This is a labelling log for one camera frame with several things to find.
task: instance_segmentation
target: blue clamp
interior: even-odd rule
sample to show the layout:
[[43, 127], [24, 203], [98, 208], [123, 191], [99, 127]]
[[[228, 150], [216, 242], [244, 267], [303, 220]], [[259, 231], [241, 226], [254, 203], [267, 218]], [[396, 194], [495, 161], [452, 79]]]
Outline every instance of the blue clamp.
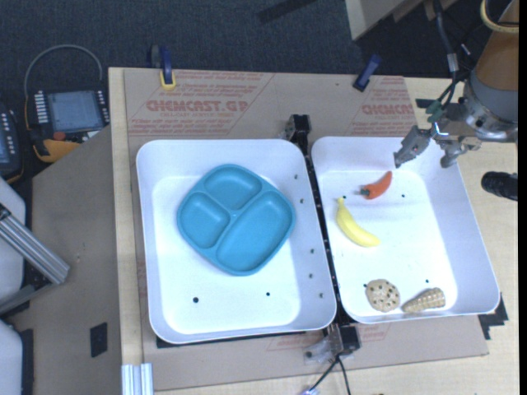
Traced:
[[358, 76], [355, 82], [353, 82], [353, 87], [355, 89], [358, 89], [360, 92], [363, 92], [366, 89], [368, 83], [370, 83], [370, 76], [373, 75], [374, 71], [380, 65], [380, 60], [381, 58], [377, 54], [373, 54], [370, 57], [368, 64], [366, 67], [364, 67], [364, 70], [362, 70], [361, 74]]
[[175, 74], [172, 70], [168, 48], [164, 45], [161, 46], [159, 48], [159, 55], [161, 58], [161, 71], [159, 73], [161, 86], [167, 91], [172, 91], [175, 88]]

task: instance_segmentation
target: electronic device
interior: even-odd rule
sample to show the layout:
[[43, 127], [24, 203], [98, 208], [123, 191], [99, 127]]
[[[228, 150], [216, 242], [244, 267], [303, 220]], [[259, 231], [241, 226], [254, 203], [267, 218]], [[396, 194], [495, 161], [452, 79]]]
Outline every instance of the electronic device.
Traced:
[[110, 123], [102, 86], [31, 92], [26, 122], [36, 155], [55, 162]]
[[0, 175], [8, 183], [22, 174], [22, 155], [14, 115], [0, 101]]
[[[428, 122], [431, 127], [420, 129], [414, 126], [410, 129], [401, 142], [401, 149], [394, 153], [397, 168], [421, 154], [430, 140], [445, 151], [441, 158], [444, 168], [453, 165], [457, 157], [465, 152], [479, 149], [483, 142], [518, 145], [520, 0], [511, 0], [499, 21], [490, 19], [489, 2], [482, 0], [480, 13], [492, 34], [476, 66], [459, 74], [456, 54], [442, 28], [441, 4], [438, 0], [434, 1], [452, 83], [437, 100], [424, 104], [427, 114], [430, 114]], [[464, 83], [463, 97], [457, 104], [450, 103], [455, 86], [461, 81]], [[518, 200], [517, 174], [485, 174], [482, 186], [497, 196]]]

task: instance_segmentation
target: device screen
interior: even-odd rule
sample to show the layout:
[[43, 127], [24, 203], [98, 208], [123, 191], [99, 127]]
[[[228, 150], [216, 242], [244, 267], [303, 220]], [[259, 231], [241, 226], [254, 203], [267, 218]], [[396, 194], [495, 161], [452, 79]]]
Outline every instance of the device screen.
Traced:
[[48, 103], [56, 131], [81, 132], [104, 126], [93, 91], [49, 94]]
[[9, 161], [9, 154], [7, 153], [6, 135], [0, 128], [0, 162], [7, 163]]

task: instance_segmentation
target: yellow cable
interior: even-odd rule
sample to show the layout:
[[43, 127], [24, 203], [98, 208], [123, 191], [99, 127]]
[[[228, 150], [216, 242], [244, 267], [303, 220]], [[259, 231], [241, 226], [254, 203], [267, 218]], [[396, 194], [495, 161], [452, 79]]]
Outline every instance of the yellow cable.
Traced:
[[520, 26], [504, 26], [499, 25], [494, 21], [491, 21], [487, 14], [487, 7], [486, 7], [486, 1], [481, 1], [481, 6], [479, 9], [479, 12], [481, 14], [481, 18], [483, 20], [483, 23], [490, 28], [491, 30], [494, 30], [496, 32], [505, 32], [507, 34], [519, 34], [520, 33]]

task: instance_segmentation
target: white tray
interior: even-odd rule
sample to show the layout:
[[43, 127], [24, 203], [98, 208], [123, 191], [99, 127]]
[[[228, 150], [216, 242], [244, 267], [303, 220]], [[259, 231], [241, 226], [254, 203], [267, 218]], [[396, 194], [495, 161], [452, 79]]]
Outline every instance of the white tray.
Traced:
[[[261, 270], [233, 276], [184, 240], [176, 212], [211, 169], [241, 165], [292, 203], [296, 224]], [[137, 155], [152, 328], [174, 343], [299, 332], [327, 327], [336, 313], [333, 283], [304, 156], [292, 143], [259, 140], [160, 140]]]
[[[400, 137], [323, 137], [312, 148], [329, 243], [343, 307], [361, 323], [493, 311], [500, 294], [457, 165], [440, 166], [442, 150], [431, 145], [415, 160], [394, 168]], [[357, 192], [393, 171], [382, 196]], [[336, 199], [345, 195], [357, 223], [380, 238], [363, 248], [338, 228]], [[397, 286], [401, 304], [422, 290], [440, 287], [446, 306], [418, 314], [373, 309], [365, 284], [384, 278]]]

